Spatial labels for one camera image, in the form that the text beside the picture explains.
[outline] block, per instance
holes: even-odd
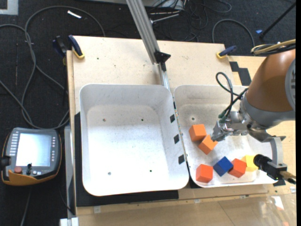
[[[254,156],[245,155],[241,160],[246,163],[246,171],[255,171],[258,167],[253,162]]]
[[[228,160],[227,157],[224,156],[213,166],[213,169],[221,177],[227,171],[229,171],[232,167],[233,167],[233,164]]]
[[[213,178],[213,167],[205,164],[200,164],[197,168],[196,180],[203,183],[208,183]]]
[[[190,138],[192,141],[201,141],[207,135],[204,124],[192,125],[189,129]]]
[[[233,168],[228,171],[229,174],[240,178],[246,172],[246,162],[235,158],[232,162]]]
[[[206,155],[208,155],[213,148],[217,145],[217,141],[213,141],[208,134],[205,136],[205,138],[202,140],[202,142],[198,145],[199,149],[201,149]]]

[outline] wooden table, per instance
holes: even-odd
[[[74,115],[79,112],[79,90],[82,86],[89,83],[161,84],[158,68],[151,64],[141,40],[75,38],[85,58],[79,60],[72,51],[67,51],[73,145]],[[238,73],[231,71],[229,61],[236,61],[240,68],[247,68],[252,78],[264,60],[264,57],[254,56],[229,56],[220,60],[216,53],[225,49],[222,44],[174,41],[158,41],[158,44],[162,52],[171,54],[166,66],[172,93],[179,85],[216,84],[217,72],[224,72],[233,84],[241,85]],[[295,121],[282,122],[268,132],[286,136],[283,141],[284,162],[288,165],[288,170],[296,174]],[[235,222],[241,220],[249,225],[263,225],[267,217],[257,215],[254,218],[254,212],[250,210],[241,213],[241,203],[246,202],[241,199],[247,197],[246,200],[252,200],[250,205],[267,205],[263,198],[281,195],[283,202],[291,202],[296,196],[292,194],[295,187],[291,186],[293,185],[274,187],[265,184],[192,189],[187,185],[179,190],[179,200],[77,207],[76,215],[80,226],[198,225],[201,221],[204,225],[216,225],[219,222],[223,225],[237,225]],[[233,205],[236,205],[237,213],[231,215],[227,210],[233,208]],[[296,215],[295,209],[294,205],[288,203],[281,220],[286,220],[286,214]],[[294,217],[290,220],[290,223],[295,222]]]

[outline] blue block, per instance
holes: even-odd
[[[220,175],[220,177],[231,168],[233,168],[233,164],[225,156],[213,166],[213,169],[217,172],[218,175]]]

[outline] display screen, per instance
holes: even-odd
[[[21,133],[16,166],[50,166],[51,136]]]

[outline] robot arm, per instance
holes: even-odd
[[[239,111],[217,121],[211,136],[213,141],[222,141],[230,135],[249,134],[260,142],[270,142],[273,158],[257,155],[255,165],[274,180],[291,183],[292,177],[282,161],[281,141],[285,137],[271,136],[266,130],[282,121],[295,120],[295,53],[292,49],[267,56],[246,93],[239,95]]]

